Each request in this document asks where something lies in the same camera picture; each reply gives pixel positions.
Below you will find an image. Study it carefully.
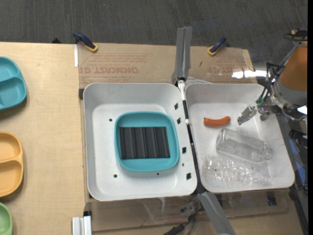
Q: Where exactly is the brown cardboard board red print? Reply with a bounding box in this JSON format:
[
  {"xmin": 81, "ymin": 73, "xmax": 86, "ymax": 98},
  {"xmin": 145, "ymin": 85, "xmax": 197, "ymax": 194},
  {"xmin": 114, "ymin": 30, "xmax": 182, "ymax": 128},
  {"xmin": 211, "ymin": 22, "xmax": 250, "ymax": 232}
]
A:
[{"xmin": 77, "ymin": 42, "xmax": 291, "ymax": 232}]

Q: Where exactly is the white plastic tray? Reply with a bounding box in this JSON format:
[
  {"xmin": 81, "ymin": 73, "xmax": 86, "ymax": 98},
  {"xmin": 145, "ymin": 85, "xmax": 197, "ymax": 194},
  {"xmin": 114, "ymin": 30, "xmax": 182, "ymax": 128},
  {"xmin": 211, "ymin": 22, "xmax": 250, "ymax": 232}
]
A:
[
  {"xmin": 184, "ymin": 82, "xmax": 296, "ymax": 194},
  {"xmin": 82, "ymin": 82, "xmax": 198, "ymax": 202}
]

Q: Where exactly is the black ribbed rectangle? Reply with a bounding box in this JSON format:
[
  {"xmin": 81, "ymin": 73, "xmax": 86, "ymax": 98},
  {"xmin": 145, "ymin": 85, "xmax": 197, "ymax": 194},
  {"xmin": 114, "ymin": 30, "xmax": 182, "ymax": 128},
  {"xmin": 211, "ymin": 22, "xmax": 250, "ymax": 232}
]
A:
[{"xmin": 119, "ymin": 126, "xmax": 171, "ymax": 159}]

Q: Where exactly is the bumpy clear plastic bottle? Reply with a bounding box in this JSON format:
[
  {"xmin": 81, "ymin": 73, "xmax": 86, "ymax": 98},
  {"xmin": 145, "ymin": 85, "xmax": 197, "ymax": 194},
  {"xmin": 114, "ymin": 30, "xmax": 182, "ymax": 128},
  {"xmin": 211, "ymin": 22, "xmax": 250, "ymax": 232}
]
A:
[{"xmin": 201, "ymin": 155, "xmax": 272, "ymax": 187}]

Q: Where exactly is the smooth clear plastic bottle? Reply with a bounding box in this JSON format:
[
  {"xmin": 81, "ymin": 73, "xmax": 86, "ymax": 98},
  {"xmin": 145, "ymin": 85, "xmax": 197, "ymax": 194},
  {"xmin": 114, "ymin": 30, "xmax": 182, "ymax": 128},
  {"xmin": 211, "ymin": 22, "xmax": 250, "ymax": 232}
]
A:
[{"xmin": 215, "ymin": 127, "xmax": 274, "ymax": 163}]

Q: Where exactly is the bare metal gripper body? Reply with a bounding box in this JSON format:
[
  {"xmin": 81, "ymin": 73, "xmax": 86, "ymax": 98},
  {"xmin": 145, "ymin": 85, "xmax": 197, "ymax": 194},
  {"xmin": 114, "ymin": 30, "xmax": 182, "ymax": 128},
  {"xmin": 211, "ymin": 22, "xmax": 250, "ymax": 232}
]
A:
[{"xmin": 256, "ymin": 97, "xmax": 308, "ymax": 121}]

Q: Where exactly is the blue divided plate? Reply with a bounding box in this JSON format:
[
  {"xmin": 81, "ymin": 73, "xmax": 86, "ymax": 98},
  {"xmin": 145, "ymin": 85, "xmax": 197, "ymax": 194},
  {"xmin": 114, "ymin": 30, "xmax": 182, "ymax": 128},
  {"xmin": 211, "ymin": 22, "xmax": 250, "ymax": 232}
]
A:
[{"xmin": 0, "ymin": 56, "xmax": 27, "ymax": 111}]

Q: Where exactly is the green divided plate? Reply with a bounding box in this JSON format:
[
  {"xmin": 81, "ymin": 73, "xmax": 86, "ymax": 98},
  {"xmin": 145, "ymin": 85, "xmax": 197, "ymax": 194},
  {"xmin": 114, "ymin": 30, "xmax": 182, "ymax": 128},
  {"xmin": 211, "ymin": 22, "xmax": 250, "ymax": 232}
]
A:
[{"xmin": 0, "ymin": 202, "xmax": 13, "ymax": 235}]

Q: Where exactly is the orange sausage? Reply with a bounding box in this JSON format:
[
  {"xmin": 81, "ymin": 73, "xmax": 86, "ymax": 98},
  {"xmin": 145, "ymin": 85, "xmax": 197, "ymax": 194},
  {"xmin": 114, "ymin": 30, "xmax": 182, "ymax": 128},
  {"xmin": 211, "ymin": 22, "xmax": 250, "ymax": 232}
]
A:
[{"xmin": 203, "ymin": 116, "xmax": 231, "ymax": 128}]

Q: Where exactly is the orange divided plate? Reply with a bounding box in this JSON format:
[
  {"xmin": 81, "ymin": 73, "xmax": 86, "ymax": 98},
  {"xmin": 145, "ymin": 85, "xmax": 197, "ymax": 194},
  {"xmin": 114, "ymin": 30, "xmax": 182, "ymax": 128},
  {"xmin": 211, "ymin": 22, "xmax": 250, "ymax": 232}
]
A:
[{"xmin": 0, "ymin": 132, "xmax": 24, "ymax": 198}]

